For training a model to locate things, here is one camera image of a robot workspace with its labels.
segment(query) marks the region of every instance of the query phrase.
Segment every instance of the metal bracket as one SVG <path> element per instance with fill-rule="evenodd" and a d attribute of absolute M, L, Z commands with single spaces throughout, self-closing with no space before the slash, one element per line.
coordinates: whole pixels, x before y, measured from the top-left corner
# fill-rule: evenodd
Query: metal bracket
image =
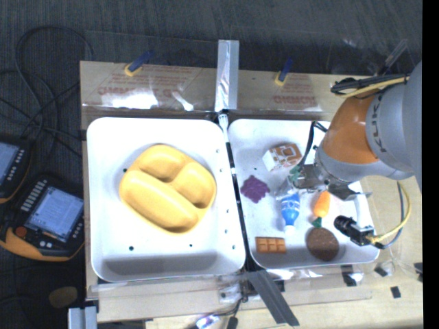
<path fill-rule="evenodd" d="M 97 309 L 95 306 L 86 308 L 69 308 L 69 329 L 97 329 Z"/>
<path fill-rule="evenodd" d="M 236 304 L 242 297 L 240 284 L 234 284 L 231 287 L 221 289 L 219 292 L 220 304 Z"/>
<path fill-rule="evenodd" d="M 299 321 L 266 270 L 252 271 L 246 276 L 261 296 L 277 324 L 287 323 L 290 326 L 299 326 Z"/>

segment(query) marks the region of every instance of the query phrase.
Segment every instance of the small box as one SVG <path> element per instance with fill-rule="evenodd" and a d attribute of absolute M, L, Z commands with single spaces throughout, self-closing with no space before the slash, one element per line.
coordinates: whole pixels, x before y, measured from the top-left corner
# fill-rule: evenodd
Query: small box
<path fill-rule="evenodd" d="M 262 157 L 262 161 L 268 171 L 275 169 L 293 167 L 302 158 L 296 144 L 286 144 L 269 149 Z"/>

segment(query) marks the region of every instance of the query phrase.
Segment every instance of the brown cookie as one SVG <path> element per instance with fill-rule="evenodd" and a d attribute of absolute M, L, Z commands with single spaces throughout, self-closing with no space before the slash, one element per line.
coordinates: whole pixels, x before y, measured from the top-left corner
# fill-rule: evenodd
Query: brown cookie
<path fill-rule="evenodd" d="M 307 247 L 313 256 L 329 261 L 337 256 L 340 244 L 326 228 L 313 228 L 307 235 Z"/>

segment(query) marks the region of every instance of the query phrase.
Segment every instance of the black cable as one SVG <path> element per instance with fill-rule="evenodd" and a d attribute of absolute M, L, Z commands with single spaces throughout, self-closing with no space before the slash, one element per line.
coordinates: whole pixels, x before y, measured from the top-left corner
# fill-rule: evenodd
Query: black cable
<path fill-rule="evenodd" d="M 396 182 L 396 185 L 398 186 L 399 203 L 401 206 L 401 221 L 402 221 L 402 220 L 404 220 L 404 215 L 405 215 L 405 213 L 404 213 L 404 198 L 403 198 L 403 192 L 401 189 L 401 185 L 399 184 L 399 182 Z M 395 237 L 391 241 L 389 241 L 387 244 L 375 243 L 373 245 L 378 249 L 387 249 L 390 246 L 392 246 L 396 242 L 396 240 L 398 240 L 398 238 L 402 232 L 403 232 L 403 229 L 401 228 L 400 230 L 398 230 Z"/>
<path fill-rule="evenodd" d="M 345 95 L 346 93 L 343 93 L 342 92 L 343 90 L 361 89 L 373 84 L 387 82 L 398 78 L 406 79 L 409 76 L 410 73 L 394 74 L 394 75 L 378 75 L 362 80 L 356 80 L 354 78 L 349 77 L 349 78 L 345 78 L 344 80 L 341 80 L 340 82 L 336 82 L 335 85 L 331 87 L 331 92 L 336 95 Z"/>
<path fill-rule="evenodd" d="M 238 326 L 238 318 L 236 318 L 236 314 L 239 311 L 239 306 L 241 305 L 242 301 L 243 301 L 242 298 L 239 299 L 239 301 L 238 301 L 238 303 L 237 303 L 237 305 L 235 307 L 235 310 L 233 311 L 232 317 L 230 317 L 228 319 L 227 328 L 226 329 L 236 329 L 236 327 Z"/>
<path fill-rule="evenodd" d="M 16 71 L 18 72 L 21 79 L 24 81 L 25 85 L 28 87 L 29 91 L 31 92 L 32 96 L 34 96 L 34 98 L 38 98 L 38 96 L 36 95 L 36 92 L 32 88 L 31 84 L 26 79 L 25 72 L 20 67 L 21 52 L 24 48 L 25 43 L 29 40 L 29 38 L 31 36 L 33 36 L 34 34 L 40 32 L 40 31 L 46 30 L 46 29 L 54 29 L 54 30 L 58 30 L 58 31 L 69 32 L 69 33 L 73 34 L 74 36 L 78 37 L 86 45 L 86 49 L 89 52 L 89 58 L 93 59 L 93 48 L 88 43 L 88 41 L 81 34 L 77 33 L 74 29 L 71 29 L 68 27 L 58 27 L 55 25 L 45 25 L 45 26 L 41 26 L 41 27 L 37 27 L 37 28 L 28 30 L 27 32 L 25 32 L 21 36 L 20 40 L 16 44 L 14 61 L 15 61 Z M 42 114 L 42 111 L 44 110 L 44 108 L 47 107 L 52 102 L 56 101 L 57 98 L 59 98 L 59 96 L 65 94 L 68 91 L 70 91 L 71 89 L 75 88 L 78 84 L 79 84 L 79 82 L 76 82 L 72 86 L 68 87 L 68 89 L 62 91 L 58 96 L 55 96 L 54 93 L 50 90 L 49 93 L 52 95 L 51 96 L 52 100 L 49 101 L 48 103 L 46 103 L 43 106 L 43 108 L 40 108 L 40 110 L 29 120 L 29 122 L 31 123 L 31 121 L 34 120 L 34 117 L 37 117 L 39 114 Z M 56 109 L 56 117 L 58 120 L 58 109 Z"/>
<path fill-rule="evenodd" d="M 352 97 L 354 97 L 357 100 L 364 100 L 364 99 L 367 99 L 369 97 L 374 97 L 374 96 L 379 96 L 380 94 L 384 94 L 384 92 L 389 90 L 391 87 L 393 87 L 393 85 L 388 85 L 384 89 L 378 90 L 376 93 L 370 93 L 368 95 L 361 95 L 361 96 L 354 95 Z"/>
<path fill-rule="evenodd" d="M 315 127 L 320 129 L 322 132 L 327 132 L 327 130 L 328 130 L 320 122 L 313 121 L 311 123 L 311 126 L 309 128 L 307 147 L 305 148 L 305 152 L 303 154 L 302 160 L 300 160 L 300 162 L 297 164 L 298 168 L 301 168 L 305 165 L 305 161 L 307 160 L 308 154 L 311 151 L 311 147 L 312 147 L 313 141 L 314 141 L 314 128 Z"/>
<path fill-rule="evenodd" d="M 39 329 L 38 326 L 36 326 L 35 323 L 29 318 L 29 316 L 27 315 L 27 312 L 23 308 L 23 303 L 21 302 L 23 296 L 19 295 L 19 292 L 18 292 L 17 287 L 16 287 L 17 282 L 16 282 L 16 274 L 14 271 L 15 269 L 16 269 L 16 256 L 13 255 L 12 256 L 12 270 L 13 270 L 13 272 L 12 272 L 12 288 L 14 289 L 15 297 L 17 298 L 17 301 L 19 303 L 19 306 L 21 308 L 21 312 L 23 312 L 27 322 L 31 325 L 31 328 Z"/>
<path fill-rule="evenodd" d="M 4 298 L 0 299 L 0 305 L 3 306 L 4 304 L 7 304 L 9 302 L 15 302 L 15 301 L 21 301 L 21 300 L 35 301 L 35 299 L 33 297 L 30 297 L 30 296 L 14 295 L 14 296 L 4 297 Z"/>
<path fill-rule="evenodd" d="M 222 312 L 222 313 L 213 313 L 213 315 L 217 315 L 217 316 L 219 316 L 219 317 L 222 317 L 222 316 L 227 317 L 227 316 L 229 316 L 229 315 L 236 315 L 237 312 L 238 312 L 238 310 L 239 310 L 239 306 L 241 305 L 242 300 L 243 300 L 243 299 L 240 298 L 240 299 L 238 300 L 238 302 L 236 303 L 235 307 L 234 307 L 232 310 L 229 310 L 229 311 L 227 311 L 227 312 Z"/>
<path fill-rule="evenodd" d="M 26 125 L 27 124 L 26 122 L 20 121 L 19 119 L 13 119 L 11 117 L 8 117 L 8 116 L 6 116 L 3 113 L 0 113 L 0 117 L 3 117 L 3 118 L 5 118 L 5 119 L 7 119 L 7 120 L 17 124 L 17 125 Z M 75 140 L 81 141 L 81 138 L 79 136 L 75 136 L 74 134 L 65 132 L 64 130 L 57 130 L 57 129 L 54 129 L 52 127 L 43 127 L 43 130 L 46 131 L 46 132 L 56 133 L 56 134 L 59 134 L 59 135 L 67 136 L 67 137 L 69 137 L 71 139 L 75 139 Z"/>
<path fill-rule="evenodd" d="M 21 59 L 21 53 L 22 53 L 22 49 L 25 45 L 25 43 L 29 40 L 29 38 L 34 35 L 35 33 L 44 30 L 44 29 L 56 29 L 56 30 L 60 30 L 60 31 L 64 31 L 64 32 L 69 32 L 75 36 L 77 36 L 85 45 L 86 45 L 86 50 L 88 51 L 88 58 L 93 59 L 93 48 L 91 47 L 91 45 L 88 43 L 88 41 L 81 36 L 79 33 L 77 33 L 75 30 L 70 29 L 68 27 L 57 27 L 57 26 L 53 26 L 53 25 L 46 25 L 46 26 L 42 26 L 42 27 L 37 27 L 34 29 L 29 30 L 28 32 L 26 32 L 25 34 L 23 34 L 19 40 L 19 42 L 16 45 L 15 48 L 15 58 L 14 58 L 14 62 L 16 65 L 16 69 L 13 70 L 4 70 L 4 71 L 0 71 L 0 75 L 5 75 L 8 73 L 17 73 L 20 78 L 23 80 L 23 82 L 25 83 L 25 85 L 27 86 L 28 90 L 31 92 L 32 97 L 36 100 L 39 109 L 32 115 L 28 115 L 25 114 L 24 111 L 19 110 L 16 106 L 13 106 L 11 103 L 9 103 L 8 101 L 1 99 L 0 100 L 3 103 L 8 104 L 9 106 L 11 106 L 12 108 L 14 108 L 15 110 L 18 110 L 21 114 L 24 114 L 29 121 L 25 124 L 25 127 L 23 129 L 23 131 L 21 132 L 20 137 L 23 138 L 25 137 L 25 133 L 26 131 L 29 129 L 29 127 L 32 127 L 32 123 L 37 123 L 38 124 L 38 131 L 35 135 L 35 138 L 33 140 L 33 143 L 35 143 L 38 139 L 38 137 L 40 136 L 40 134 L 43 132 L 43 130 L 45 130 L 46 132 L 51 132 L 51 137 L 52 137 L 52 142 L 49 145 L 49 150 L 47 155 L 49 155 L 53 149 L 53 145 L 55 141 L 58 141 L 59 143 L 61 143 L 61 145 L 65 146 L 69 151 L 71 151 L 72 153 L 74 153 L 76 156 L 78 157 L 82 157 L 81 154 L 79 154 L 78 152 L 76 152 L 76 150 L 72 149 L 69 145 L 67 145 L 64 141 L 60 140 L 57 137 L 57 134 L 60 134 L 61 132 L 59 132 L 59 126 L 58 126 L 58 105 L 56 103 L 56 101 L 63 95 L 67 94 L 68 92 L 72 91 L 74 88 L 77 88 L 79 86 L 79 81 L 74 83 L 73 85 L 71 85 L 70 87 L 68 87 L 67 89 L 65 89 L 64 91 L 62 91 L 61 93 L 55 95 L 54 92 L 52 91 L 52 89 L 50 88 L 50 86 L 48 85 L 48 83 L 43 80 L 41 77 L 39 77 L 36 74 L 33 73 L 29 73 L 27 71 L 24 71 L 21 66 L 20 66 L 20 59 Z M 45 90 L 49 93 L 51 99 L 50 101 L 48 101 L 47 103 L 42 104 L 38 93 L 34 90 L 34 88 L 32 87 L 32 84 L 29 82 L 29 78 L 38 80 L 38 82 L 40 84 L 43 85 L 43 87 L 45 88 Z M 56 123 L 55 123 L 55 128 L 49 128 L 48 126 L 44 125 L 44 118 L 43 118 L 43 112 L 44 109 L 46 109 L 49 105 L 53 104 L 55 107 L 55 118 L 56 118 Z"/>
<path fill-rule="evenodd" d="M 54 265 L 52 263 L 43 263 L 43 264 L 35 264 L 35 265 L 30 265 L 30 266 L 25 266 L 25 267 L 17 267 L 17 268 L 13 268 L 13 269 L 9 269 L 7 271 L 0 271 L 0 276 L 5 276 L 5 275 L 12 275 L 12 273 L 15 272 L 15 274 L 18 271 L 31 271 L 31 270 L 35 270 L 35 269 L 44 269 L 44 268 L 48 268 L 48 269 L 59 269 L 59 270 L 63 270 L 63 271 L 68 271 L 69 273 L 80 273 L 82 274 L 82 269 L 76 269 L 76 268 L 71 268 L 68 266 L 62 266 L 62 265 Z"/>

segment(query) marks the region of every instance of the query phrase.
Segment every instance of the controller screen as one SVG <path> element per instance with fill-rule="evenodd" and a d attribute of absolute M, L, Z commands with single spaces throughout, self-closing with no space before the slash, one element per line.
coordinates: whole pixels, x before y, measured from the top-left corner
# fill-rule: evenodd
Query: controller screen
<path fill-rule="evenodd" d="M 19 147 L 0 142 L 0 184 L 3 184 Z"/>
<path fill-rule="evenodd" d="M 49 186 L 25 226 L 66 242 L 83 210 L 83 199 Z"/>

